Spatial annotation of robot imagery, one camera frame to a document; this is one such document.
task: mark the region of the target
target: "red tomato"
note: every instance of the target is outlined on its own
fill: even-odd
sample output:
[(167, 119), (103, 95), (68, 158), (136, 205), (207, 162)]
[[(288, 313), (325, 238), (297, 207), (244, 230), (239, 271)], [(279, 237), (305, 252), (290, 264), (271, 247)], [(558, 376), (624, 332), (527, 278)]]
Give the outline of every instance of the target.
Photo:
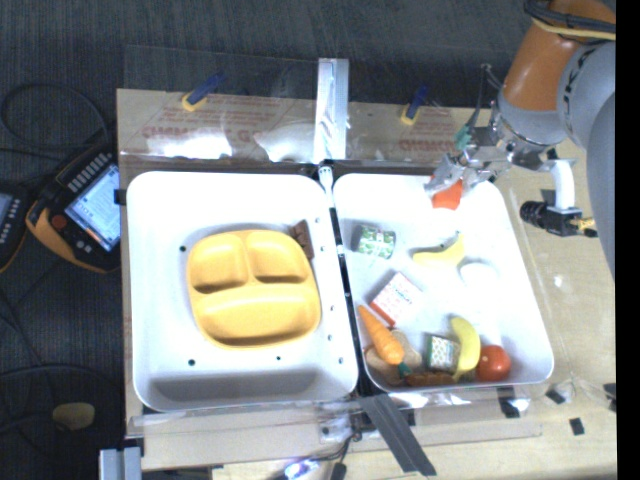
[(504, 380), (511, 370), (511, 358), (500, 345), (485, 345), (480, 349), (476, 379), (485, 382)]

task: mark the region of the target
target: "black fabric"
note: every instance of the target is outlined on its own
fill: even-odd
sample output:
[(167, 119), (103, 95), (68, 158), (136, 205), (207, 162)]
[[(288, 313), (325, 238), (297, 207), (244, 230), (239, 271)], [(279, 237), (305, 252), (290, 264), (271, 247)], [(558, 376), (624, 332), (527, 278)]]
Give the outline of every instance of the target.
[[(601, 1), (615, 10), (616, 0)], [(354, 67), (352, 100), (405, 103), (424, 82), (434, 103), (473, 106), (480, 64), (506, 75), (530, 24), (523, 2), (0, 0), (0, 93), (25, 83), (65, 84), (112, 123), (116, 89), (125, 84), (125, 50), (141, 45), (346, 58)], [(145, 83), (161, 85), (162, 73), (155, 76), (144, 73)], [(128, 77), (135, 81), (136, 73)], [(99, 130), (85, 102), (53, 88), (24, 91), (7, 103), (13, 132), (35, 144), (80, 143)], [(57, 150), (6, 151), (18, 147), (43, 153), (0, 131), (0, 179), (31, 180), (32, 188), (65, 157)], [(76, 267), (27, 234), (0, 274), (0, 317), (0, 372), (76, 367), (0, 373), (0, 478), (97, 478), (98, 451), (118, 446), (123, 431), (120, 272)], [(90, 429), (53, 426), (53, 407), (73, 401), (96, 407)]]

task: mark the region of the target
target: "table surface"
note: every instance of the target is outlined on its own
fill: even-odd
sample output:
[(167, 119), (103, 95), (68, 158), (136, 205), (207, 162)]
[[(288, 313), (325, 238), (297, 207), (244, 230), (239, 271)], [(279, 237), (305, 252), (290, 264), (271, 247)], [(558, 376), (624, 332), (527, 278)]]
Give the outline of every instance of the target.
[[(118, 91), (118, 138), (122, 149), (162, 107), (162, 91)], [(472, 109), (448, 109), (456, 127)], [(482, 111), (479, 123), (486, 122)], [(576, 158), (573, 168), (576, 205), (590, 215), (585, 158), (570, 141), (557, 147), (560, 158)], [(121, 186), (146, 168), (120, 156)], [(532, 397), (524, 417), (465, 417), (440, 408), (418, 412), (414, 434), (424, 446), (438, 478), (528, 479), (613, 478), (617, 474), (617, 420), (603, 385), (616, 382), (615, 285), (598, 240), (559, 238), (525, 225), (519, 204), (540, 200), (540, 189), (553, 189), (548, 174), (512, 168), (497, 180), (509, 207), (523, 260), (549, 333), (555, 357), (550, 386), (566, 398)], [(123, 210), (123, 311), (127, 420), (142, 414), (131, 378), (131, 305), (126, 212)], [(317, 424), (304, 410), (267, 411), (263, 424), (251, 419), (214, 414), (183, 420), (186, 426), (144, 427), (144, 471), (210, 467), (214, 479), (272, 479), (282, 468), (307, 454), (325, 454), (336, 446), (319, 446)], [(574, 434), (572, 421), (584, 433)], [(350, 480), (421, 477), (404, 473), (384, 441), (352, 442), (344, 459)], [(309, 480), (330, 477), (330, 462), (309, 474)]]

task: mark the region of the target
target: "blue clamp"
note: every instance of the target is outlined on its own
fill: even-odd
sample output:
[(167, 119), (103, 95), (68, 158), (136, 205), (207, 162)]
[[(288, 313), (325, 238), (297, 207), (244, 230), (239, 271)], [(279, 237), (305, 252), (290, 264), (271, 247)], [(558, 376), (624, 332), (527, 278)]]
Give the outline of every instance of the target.
[(424, 105), (427, 101), (427, 92), (429, 92), (429, 89), (426, 85), (422, 84), (413, 95), (411, 103), (409, 103), (402, 111), (400, 121), (404, 124), (413, 124), (416, 122), (420, 106)]
[(215, 75), (207, 78), (193, 91), (185, 94), (182, 97), (182, 106), (184, 109), (189, 112), (193, 112), (198, 107), (202, 106), (205, 101), (207, 101), (207, 95), (213, 92), (225, 78), (226, 76), (222, 72), (216, 73)]

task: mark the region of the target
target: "yellow plate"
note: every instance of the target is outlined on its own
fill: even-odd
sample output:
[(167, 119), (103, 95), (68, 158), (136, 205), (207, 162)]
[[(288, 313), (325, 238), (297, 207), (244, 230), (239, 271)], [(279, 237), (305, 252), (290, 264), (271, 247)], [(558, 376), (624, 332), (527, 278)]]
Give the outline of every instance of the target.
[(281, 344), (320, 323), (309, 260), (298, 242), (278, 231), (203, 238), (189, 253), (187, 286), (198, 328), (222, 347)]

